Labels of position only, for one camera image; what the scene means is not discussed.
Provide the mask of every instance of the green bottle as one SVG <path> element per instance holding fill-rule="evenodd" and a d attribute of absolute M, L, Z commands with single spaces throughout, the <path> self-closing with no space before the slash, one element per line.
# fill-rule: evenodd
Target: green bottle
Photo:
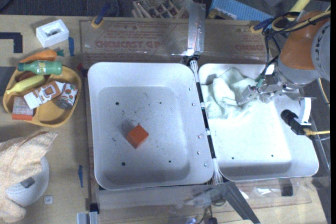
<path fill-rule="evenodd" d="M 17 68 L 19 71 L 31 71 L 37 75 L 61 75 L 62 62 L 61 61 L 40 61 L 37 60 L 32 63 L 21 62 Z"/>

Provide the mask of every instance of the gray metal leg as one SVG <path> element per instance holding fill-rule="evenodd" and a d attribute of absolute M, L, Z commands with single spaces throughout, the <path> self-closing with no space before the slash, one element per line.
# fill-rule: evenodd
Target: gray metal leg
<path fill-rule="evenodd" d="M 254 214 L 252 208 L 240 193 L 234 182 L 228 181 L 218 185 L 222 196 L 244 220 L 251 220 L 254 224 L 260 224 L 259 219 Z"/>

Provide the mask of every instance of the toy carrot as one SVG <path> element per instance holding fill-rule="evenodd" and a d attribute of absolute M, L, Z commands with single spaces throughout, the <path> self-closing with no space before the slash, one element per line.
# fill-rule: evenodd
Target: toy carrot
<path fill-rule="evenodd" d="M 50 49 L 43 50 L 28 56 L 27 58 L 21 60 L 20 62 L 32 62 L 36 60 L 55 61 L 56 56 L 64 56 L 63 50 L 60 50 L 58 52 Z"/>

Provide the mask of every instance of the white plate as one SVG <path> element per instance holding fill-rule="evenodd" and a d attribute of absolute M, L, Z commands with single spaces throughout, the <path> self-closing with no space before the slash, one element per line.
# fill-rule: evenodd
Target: white plate
<path fill-rule="evenodd" d="M 206 64 L 200 67 L 203 85 L 209 85 L 231 67 L 255 79 L 264 65 Z M 238 122 L 209 119 L 220 172 L 229 180 L 261 180 L 314 175 L 319 162 L 312 142 L 296 135 L 281 119 L 283 110 L 300 113 L 299 102 L 282 96 L 255 106 Z"/>
<path fill-rule="evenodd" d="M 94 171 L 108 190 L 203 184 L 213 165 L 192 71 L 178 63 L 89 69 Z M 125 139 L 140 124 L 147 140 Z"/>

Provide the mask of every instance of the white cloth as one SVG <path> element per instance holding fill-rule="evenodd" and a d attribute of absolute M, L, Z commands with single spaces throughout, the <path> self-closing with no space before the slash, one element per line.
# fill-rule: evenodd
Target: white cloth
<path fill-rule="evenodd" d="M 0 218 L 17 222 L 26 210 L 12 201 L 6 189 L 41 172 L 41 158 L 47 153 L 57 132 L 39 132 L 0 143 Z"/>
<path fill-rule="evenodd" d="M 226 70 L 210 85 L 202 85 L 202 94 L 209 119 L 239 120 L 249 113 L 258 100 L 238 106 L 237 99 L 248 85 L 256 83 L 245 78 L 236 68 Z"/>

